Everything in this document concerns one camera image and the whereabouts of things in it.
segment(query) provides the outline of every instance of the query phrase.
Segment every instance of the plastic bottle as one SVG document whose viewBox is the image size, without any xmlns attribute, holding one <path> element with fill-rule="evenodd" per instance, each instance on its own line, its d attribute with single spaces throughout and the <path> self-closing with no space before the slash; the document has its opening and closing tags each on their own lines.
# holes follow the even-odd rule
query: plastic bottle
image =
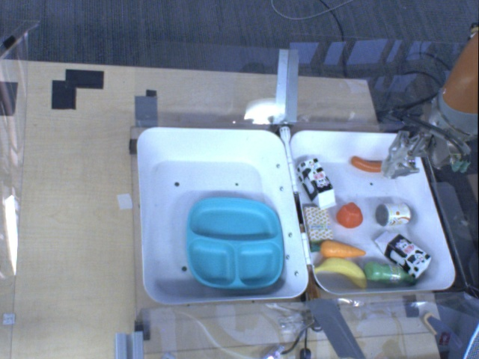
<svg viewBox="0 0 479 359">
<path fill-rule="evenodd" d="M 406 273 L 399 265 L 368 262 L 364 265 L 364 273 L 368 280 L 384 283 L 415 283 L 415 278 Z"/>
</svg>

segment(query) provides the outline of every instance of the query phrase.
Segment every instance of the carrot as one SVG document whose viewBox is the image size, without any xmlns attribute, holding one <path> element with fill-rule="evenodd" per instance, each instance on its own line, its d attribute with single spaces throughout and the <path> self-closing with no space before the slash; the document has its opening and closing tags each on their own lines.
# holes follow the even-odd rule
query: carrot
<svg viewBox="0 0 479 359">
<path fill-rule="evenodd" d="M 321 243 L 320 253 L 325 258 L 348 258 L 348 257 L 360 257 L 365 255 L 366 252 L 360 248 L 355 248 L 345 243 L 331 241 L 327 239 Z"/>
<path fill-rule="evenodd" d="M 381 161 L 367 161 L 358 156 L 353 156 L 351 158 L 351 164 L 355 168 L 358 168 L 362 171 L 369 171 L 371 173 L 381 173 Z"/>
</svg>

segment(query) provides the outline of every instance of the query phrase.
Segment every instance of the robotic claw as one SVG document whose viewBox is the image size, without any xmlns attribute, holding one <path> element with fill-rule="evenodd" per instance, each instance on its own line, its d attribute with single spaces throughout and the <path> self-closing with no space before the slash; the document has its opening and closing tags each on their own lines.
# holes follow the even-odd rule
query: robotic claw
<svg viewBox="0 0 479 359">
<path fill-rule="evenodd" d="M 449 164 L 455 172 L 467 171 L 471 163 L 467 142 L 478 137 L 478 38 L 478 27 L 473 27 L 469 42 L 424 119 L 398 116 L 418 131 L 414 135 L 397 133 L 382 163 L 385 177 L 419 172 L 415 159 L 426 156 L 436 168 Z"/>
</svg>

